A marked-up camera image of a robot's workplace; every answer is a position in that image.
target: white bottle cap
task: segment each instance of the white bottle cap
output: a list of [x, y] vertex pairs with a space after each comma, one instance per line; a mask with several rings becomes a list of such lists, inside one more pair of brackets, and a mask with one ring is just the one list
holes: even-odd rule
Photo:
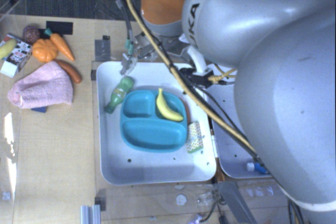
[[247, 164], [246, 164], [246, 169], [247, 169], [249, 172], [253, 172], [253, 171], [254, 171], [254, 163], [247, 163]]

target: yellow cable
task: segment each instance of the yellow cable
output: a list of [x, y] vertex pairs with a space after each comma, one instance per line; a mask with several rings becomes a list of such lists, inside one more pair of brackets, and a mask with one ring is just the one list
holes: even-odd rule
[[229, 71], [227, 72], [224, 72], [222, 69], [219, 68], [218, 65], [215, 65], [215, 67], [222, 73], [221, 75], [219, 76], [216, 76], [216, 75], [212, 75], [210, 77], [208, 77], [208, 80], [211, 81], [212, 83], [217, 83], [219, 81], [221, 81], [222, 79], [226, 78], [226, 77], [231, 77], [231, 78], [234, 78], [235, 76], [230, 76], [231, 73], [237, 71], [237, 69], [233, 68], [233, 69], [230, 69]]
[[139, 18], [137, 12], [135, 11], [135, 8], [132, 4], [131, 0], [126, 0], [129, 9], [134, 16], [136, 22], [139, 24], [142, 31], [147, 36], [149, 42], [153, 46], [153, 48], [156, 50], [157, 54], [162, 58], [163, 62], [166, 64], [170, 72], [173, 74], [175, 79], [178, 81], [182, 89], [185, 91], [186, 94], [211, 118], [213, 119], [218, 125], [220, 125], [222, 128], [224, 128], [227, 132], [229, 132], [231, 135], [236, 137], [238, 140], [240, 140], [246, 147], [248, 147], [253, 153], [256, 154], [255, 149], [250, 145], [250, 143], [234, 128], [232, 128], [230, 125], [228, 125], [226, 122], [224, 122], [219, 116], [217, 116], [215, 113], [213, 113], [209, 108], [207, 108], [202, 101], [198, 99], [197, 96], [194, 95], [194, 93], [189, 89], [189, 87], [184, 83], [182, 78], [180, 77], [180, 74], [178, 71], [171, 66], [171, 62], [166, 57], [166, 55], [162, 52], [162, 50], [159, 48], [159, 46], [156, 44], [155, 40], [153, 39], [151, 33], [148, 31], [146, 26], [143, 24], [141, 18]]
[[[225, 75], [226, 73], [218, 66], [218, 64], [214, 64], [215, 67], [217, 68], [217, 70], [222, 74], [222, 75]], [[229, 74], [231, 74], [232, 72], [236, 71], [237, 69], [233, 68], [233, 69], [230, 69], [228, 72], [230, 72]], [[229, 78], [235, 78], [236, 76], [235, 75], [227, 75], [226, 77], [229, 77]]]

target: black rectangle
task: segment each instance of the black rectangle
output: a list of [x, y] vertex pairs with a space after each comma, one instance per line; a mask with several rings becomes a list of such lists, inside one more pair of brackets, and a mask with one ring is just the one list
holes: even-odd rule
[[53, 22], [48, 20], [46, 28], [50, 28], [53, 33], [60, 35], [72, 35], [73, 26], [71, 22]]

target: cable connector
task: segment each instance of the cable connector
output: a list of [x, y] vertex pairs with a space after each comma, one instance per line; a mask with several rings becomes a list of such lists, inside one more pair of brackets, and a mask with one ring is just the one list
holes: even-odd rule
[[192, 83], [202, 87], [202, 88], [209, 88], [212, 85], [212, 82], [209, 81], [209, 77], [214, 75], [212, 69], [209, 69], [203, 75], [195, 74], [195, 69], [193, 68], [181, 68], [180, 72], [187, 77], [189, 81]]
[[124, 7], [122, 0], [116, 0], [115, 3], [120, 10]]

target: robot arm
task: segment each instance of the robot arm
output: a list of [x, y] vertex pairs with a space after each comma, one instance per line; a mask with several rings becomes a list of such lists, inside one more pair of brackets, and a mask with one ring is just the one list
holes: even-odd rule
[[236, 111], [268, 170], [311, 223], [333, 222], [335, 0], [142, 1], [149, 28], [179, 22], [183, 2], [177, 29], [209, 61], [238, 69]]

